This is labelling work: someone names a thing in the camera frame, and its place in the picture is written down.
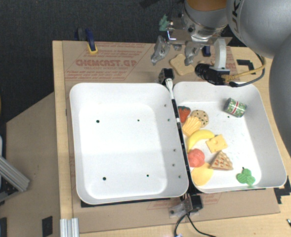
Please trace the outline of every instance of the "black cable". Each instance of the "black cable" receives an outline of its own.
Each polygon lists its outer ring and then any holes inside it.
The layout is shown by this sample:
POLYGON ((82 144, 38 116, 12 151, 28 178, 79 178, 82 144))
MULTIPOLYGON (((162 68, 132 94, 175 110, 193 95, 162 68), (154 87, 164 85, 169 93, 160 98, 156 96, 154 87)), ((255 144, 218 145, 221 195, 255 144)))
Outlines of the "black cable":
MULTIPOLYGON (((257 57, 259 58, 259 60, 260 60, 260 62, 262 63, 262 65, 264 65, 264 61, 263 61, 262 57, 260 57, 260 55, 258 55, 258 54, 256 54, 256 55, 257 55, 257 57)), ((251 80, 251 81, 248 81, 248 82, 245 82, 245 83, 236 83, 236 82, 234 82, 234 81, 231 81, 231 82, 229 82, 229 85, 230 85, 231 87, 234 87, 234 88, 236 88, 236 87, 246 86, 246 85, 249 85, 249 84, 251 84, 251 83, 253 83, 253 82, 256 82, 256 81, 262 79, 264 75, 265 75, 265 68, 263 68, 263 70, 262 70, 262 74, 261 74, 258 78, 254 79, 254 80, 251 80)))
POLYGON ((176 237, 178 234, 177 234, 177 228, 178 228, 178 225, 179 223, 186 217, 187 214, 184 214, 183 216, 181 216, 177 222, 176 222, 176 225, 175 225, 175 228, 174 228, 174 237, 176 237))
POLYGON ((173 0, 169 0, 169 12, 168 12, 168 17, 167 17, 168 21, 171 19, 172 11, 173 11, 173 0))
POLYGON ((192 211, 189 211, 188 213, 186 213, 186 214, 184 214, 183 216, 181 216, 181 217, 178 219, 178 221, 176 222, 176 225, 175 225, 175 228, 174 228, 174 237, 177 237, 177 236, 178 236, 178 234, 177 234, 177 228, 178 228, 178 225, 180 224, 180 222, 181 222, 181 221, 182 221, 186 216, 188 217, 188 219, 189 219, 191 225, 193 226, 193 228, 194 228, 197 232, 199 232, 200 234, 205 235, 205 236, 216 237, 216 236, 213 236, 213 235, 209 235, 209 234, 206 234, 206 233, 200 232, 200 231, 195 227, 194 223, 192 222, 192 220, 191 220, 191 218, 190 218, 190 216, 189 216, 190 212, 192 212, 192 211))
POLYGON ((198 233, 200 233, 200 234, 202 234, 202 235, 205 235, 205 236, 209 236, 209 237, 215 237, 214 235, 209 235, 209 234, 206 234, 206 233, 200 232, 200 231, 195 227, 194 223, 191 221, 191 218, 189 217, 189 214, 187 213, 186 215, 187 215, 187 218, 189 219, 191 225, 194 227, 194 229, 195 229, 198 233))
POLYGON ((165 15, 167 15, 168 17, 171 18, 172 10, 180 3, 184 3, 184 2, 185 2, 185 0, 178 0, 171 8, 168 9, 168 11, 165 13, 165 15))

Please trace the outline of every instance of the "black bracket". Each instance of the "black bracket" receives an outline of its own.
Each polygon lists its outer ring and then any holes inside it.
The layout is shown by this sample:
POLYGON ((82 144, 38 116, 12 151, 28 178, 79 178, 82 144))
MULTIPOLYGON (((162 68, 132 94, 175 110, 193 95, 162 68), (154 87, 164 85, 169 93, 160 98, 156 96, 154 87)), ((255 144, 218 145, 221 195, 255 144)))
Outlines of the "black bracket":
POLYGON ((282 204, 282 196, 289 196, 291 193, 291 185, 289 182, 289 177, 287 177, 287 181, 284 184, 284 188, 274 188, 274 192, 276 195, 276 199, 278 204, 282 204))
POLYGON ((166 85, 165 83, 165 80, 167 78, 170 78, 170 79, 174 79, 174 71, 173 69, 167 69, 167 68, 164 68, 161 70, 160 74, 159 74, 159 83, 161 85, 166 85))
POLYGON ((251 62, 250 60, 236 60, 236 62, 238 63, 238 65, 248 66, 250 71, 254 70, 253 62, 251 62))
POLYGON ((53 234, 53 217, 49 216, 42 219, 42 237, 47 237, 53 234))

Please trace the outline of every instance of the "blue clamp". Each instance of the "blue clamp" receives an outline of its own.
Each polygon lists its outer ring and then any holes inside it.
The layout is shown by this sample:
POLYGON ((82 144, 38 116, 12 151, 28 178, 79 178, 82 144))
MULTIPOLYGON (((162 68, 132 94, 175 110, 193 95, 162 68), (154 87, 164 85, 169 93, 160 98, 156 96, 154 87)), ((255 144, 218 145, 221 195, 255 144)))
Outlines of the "blue clamp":
POLYGON ((210 46, 209 46, 209 45, 205 45, 205 46, 202 48, 202 52, 203 52, 203 56, 204 56, 204 57, 210 57, 210 56, 211 56, 211 53, 210 53, 210 46))
POLYGON ((87 41, 90 54, 95 54, 98 52, 94 36, 89 28, 86 28, 85 32, 82 30, 82 28, 77 28, 75 31, 74 39, 78 41, 87 41))
POLYGON ((95 44, 94 36, 92 34, 92 31, 89 28, 85 29, 86 35, 87 35, 87 41, 88 41, 88 47, 91 54, 95 54, 98 52, 97 46, 95 44))

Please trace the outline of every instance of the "toy food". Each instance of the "toy food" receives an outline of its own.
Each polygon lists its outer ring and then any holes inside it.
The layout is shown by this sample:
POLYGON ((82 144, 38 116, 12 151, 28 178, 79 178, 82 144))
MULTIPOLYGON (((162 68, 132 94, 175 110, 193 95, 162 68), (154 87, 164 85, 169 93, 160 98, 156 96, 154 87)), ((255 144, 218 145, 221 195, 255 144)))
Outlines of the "toy food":
POLYGON ((232 98, 229 98, 225 102, 225 105, 223 107, 225 112, 232 114, 238 118, 240 118, 244 115, 246 108, 247 108, 246 104, 243 104, 243 103, 236 101, 232 98))
POLYGON ((190 167, 201 167, 205 163, 205 154, 200 149, 192 149, 187 156, 190 167))
POLYGON ((237 174, 236 179, 241 184, 248 184, 248 185, 252 185, 256 181, 255 177, 252 176, 252 172, 247 168, 243 168, 242 173, 237 174))
POLYGON ((218 152, 228 147, 222 134, 217 135, 214 138, 211 138, 210 140, 206 141, 206 144, 209 147, 211 153, 218 152))
POLYGON ((199 140, 211 139, 213 137, 214 133, 206 129, 200 129, 194 132, 187 140, 187 151, 189 152, 199 140))
POLYGON ((190 116, 197 117, 201 121, 201 127, 205 127, 209 123, 208 114, 202 110, 194 110, 190 116))
POLYGON ((233 165, 228 156, 223 151, 220 151, 211 163, 211 168, 219 170, 232 170, 233 165))
POLYGON ((197 117, 188 117, 182 127, 183 133, 189 137, 201 127, 201 122, 197 117))
POLYGON ((213 175, 213 169, 209 168, 210 164, 205 162, 204 165, 198 168, 194 168, 191 171, 191 177, 195 185, 205 185, 213 175))
POLYGON ((179 118, 180 122, 184 123, 189 116, 191 110, 189 107, 186 106, 178 106, 178 113, 179 113, 179 118))

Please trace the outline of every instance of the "green can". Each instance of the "green can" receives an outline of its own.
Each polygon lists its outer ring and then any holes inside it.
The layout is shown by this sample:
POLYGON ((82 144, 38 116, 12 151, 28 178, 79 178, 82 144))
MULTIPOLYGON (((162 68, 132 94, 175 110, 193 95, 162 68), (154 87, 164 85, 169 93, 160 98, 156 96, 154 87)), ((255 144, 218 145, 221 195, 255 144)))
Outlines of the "green can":
POLYGON ((244 115, 246 108, 247 108, 246 104, 243 104, 237 100, 229 98, 225 102, 223 109, 225 112, 240 118, 244 115))

